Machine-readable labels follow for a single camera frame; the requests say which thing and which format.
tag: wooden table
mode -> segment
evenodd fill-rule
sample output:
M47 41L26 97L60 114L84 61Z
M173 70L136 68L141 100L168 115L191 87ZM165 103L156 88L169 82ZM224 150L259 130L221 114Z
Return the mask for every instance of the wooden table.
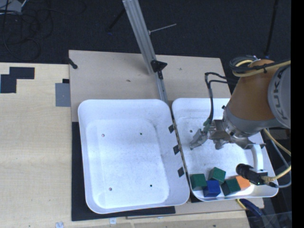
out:
M141 59L139 54L79 51L70 52L70 57L80 71L89 57L104 62L110 57L114 65ZM207 97L203 72L224 74L218 58L158 56L158 60L168 63L163 74L169 100L185 97L187 91L189 97ZM249 227L245 211L235 200L187 202L176 207L175 215L144 219L120 217L116 225L110 225L108 218L71 221L71 122L73 114L77 119L73 111L77 103L74 97L72 109L56 107L55 83L69 79L73 69L70 65L0 63L0 74L8 74L9 67L34 67L35 79L18 79L15 94L0 94L1 227L55 228L57 222L63 222L64 228ZM143 66L142 72L136 75L120 72L121 82L118 79L116 82L129 86L136 80L140 82L140 74L146 77L144 69ZM105 89L104 94L108 94L108 98L116 97ZM215 87L215 84L213 94L218 98L230 95L227 85ZM77 95L73 80L72 95ZM78 94L77 100L85 97L88 96ZM261 208L264 205L260 198L252 201Z

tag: green cube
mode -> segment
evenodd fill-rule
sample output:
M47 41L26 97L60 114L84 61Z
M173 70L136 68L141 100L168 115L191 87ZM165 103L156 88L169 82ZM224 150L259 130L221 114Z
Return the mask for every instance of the green cube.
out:
M241 188L236 178L224 181L224 183L221 185L221 188L225 196L241 191Z
M225 181L226 172L220 168L214 167L208 176L208 180L218 180L220 184L223 184Z
M207 186L204 174L193 174L190 176L192 190L201 190Z

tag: orange cube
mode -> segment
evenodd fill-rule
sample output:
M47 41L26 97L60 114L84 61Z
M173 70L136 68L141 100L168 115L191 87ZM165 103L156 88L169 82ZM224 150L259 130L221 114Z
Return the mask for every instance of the orange cube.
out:
M239 184L239 186L241 188L241 191L243 191L243 190L245 190L245 189L247 189L247 188L250 187L249 180L243 178L242 176L236 176L236 179L237 179L238 184Z

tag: blue cube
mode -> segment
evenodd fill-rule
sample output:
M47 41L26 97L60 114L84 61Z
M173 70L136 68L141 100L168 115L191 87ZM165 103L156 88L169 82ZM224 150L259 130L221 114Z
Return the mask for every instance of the blue cube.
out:
M217 197L221 193L219 181L208 180L207 186L203 188L203 193L206 198Z

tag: black connector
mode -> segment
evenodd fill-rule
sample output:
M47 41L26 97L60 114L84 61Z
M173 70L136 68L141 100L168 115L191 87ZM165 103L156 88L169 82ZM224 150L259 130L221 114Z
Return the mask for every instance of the black connector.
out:
M245 179L248 179L251 183L255 185L264 185L264 180L262 176L267 176L267 171L256 172L254 168L250 165L239 164L236 167L236 172L238 175Z

